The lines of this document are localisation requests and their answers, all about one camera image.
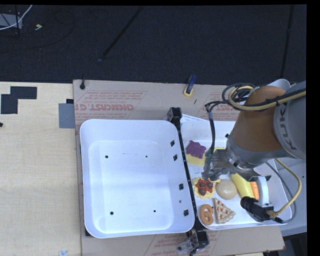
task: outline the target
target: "yellow and blue tool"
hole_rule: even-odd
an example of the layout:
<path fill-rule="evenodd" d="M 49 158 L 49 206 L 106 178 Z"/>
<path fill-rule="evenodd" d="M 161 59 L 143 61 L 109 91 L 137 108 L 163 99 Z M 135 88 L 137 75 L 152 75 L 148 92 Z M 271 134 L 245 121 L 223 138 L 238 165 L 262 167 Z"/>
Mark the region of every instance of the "yellow and blue tool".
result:
<path fill-rule="evenodd" d="M 193 90 L 194 90 L 194 84 L 196 81 L 197 76 L 195 74 L 190 75 L 188 81 L 186 82 L 188 86 L 185 87 L 183 94 L 187 97 L 190 97 Z"/>

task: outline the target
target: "pretzel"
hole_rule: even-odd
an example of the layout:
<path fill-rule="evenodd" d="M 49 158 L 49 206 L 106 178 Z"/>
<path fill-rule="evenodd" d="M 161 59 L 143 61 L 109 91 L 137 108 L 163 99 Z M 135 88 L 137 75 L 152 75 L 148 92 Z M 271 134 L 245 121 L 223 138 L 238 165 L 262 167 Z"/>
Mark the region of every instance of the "pretzel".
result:
<path fill-rule="evenodd" d="M 211 225 L 214 222 L 212 214 L 214 210 L 209 204 L 203 204 L 200 208 L 200 219 L 205 225 Z"/>

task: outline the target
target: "toy pizza slice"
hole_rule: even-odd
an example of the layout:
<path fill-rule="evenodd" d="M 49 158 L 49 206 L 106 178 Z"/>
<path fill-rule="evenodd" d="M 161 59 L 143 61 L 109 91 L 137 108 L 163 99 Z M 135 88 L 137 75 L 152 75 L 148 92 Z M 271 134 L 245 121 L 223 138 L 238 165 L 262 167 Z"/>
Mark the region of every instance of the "toy pizza slice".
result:
<path fill-rule="evenodd" d="M 218 198 L 213 198 L 214 203 L 214 212 L 215 212 L 215 219 L 218 224 L 223 224 L 230 221 L 234 216 L 235 212 L 225 206 Z"/>

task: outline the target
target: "cardboard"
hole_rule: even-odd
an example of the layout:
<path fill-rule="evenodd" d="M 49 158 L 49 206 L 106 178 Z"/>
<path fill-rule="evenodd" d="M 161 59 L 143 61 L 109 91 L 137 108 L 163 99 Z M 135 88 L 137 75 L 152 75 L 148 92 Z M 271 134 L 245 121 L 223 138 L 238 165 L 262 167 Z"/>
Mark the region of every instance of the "cardboard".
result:
<path fill-rule="evenodd" d="M 79 129 L 88 119 L 162 120 L 171 107 L 183 114 L 208 119 L 204 105 L 222 99 L 224 85 L 195 84 L 190 97 L 187 84 L 100 81 L 73 81 L 75 133 L 78 166 L 81 246 L 83 256 L 177 256 L 176 245 L 187 239 L 185 233 L 127 236 L 99 239 L 86 235 L 84 225 L 82 164 Z M 222 104 L 213 110 L 217 121 L 235 121 L 239 112 Z M 228 230 L 208 230 L 210 244 L 197 256 L 227 256 L 283 250 L 278 226 L 257 226 Z"/>

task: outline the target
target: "dark floor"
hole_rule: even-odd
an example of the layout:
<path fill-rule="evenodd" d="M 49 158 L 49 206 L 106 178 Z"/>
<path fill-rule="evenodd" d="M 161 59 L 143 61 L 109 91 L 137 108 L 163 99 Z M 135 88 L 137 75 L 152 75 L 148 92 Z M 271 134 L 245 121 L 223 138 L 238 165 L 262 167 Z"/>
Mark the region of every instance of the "dark floor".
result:
<path fill-rule="evenodd" d="M 28 7 L 0 4 L 0 14 L 15 17 L 17 9 L 21 17 Z M 192 74 L 196 84 L 210 85 L 306 80 L 306 4 L 143 6 L 114 42 L 138 9 L 33 5 L 21 29 L 0 27 L 0 81 L 185 83 Z"/>

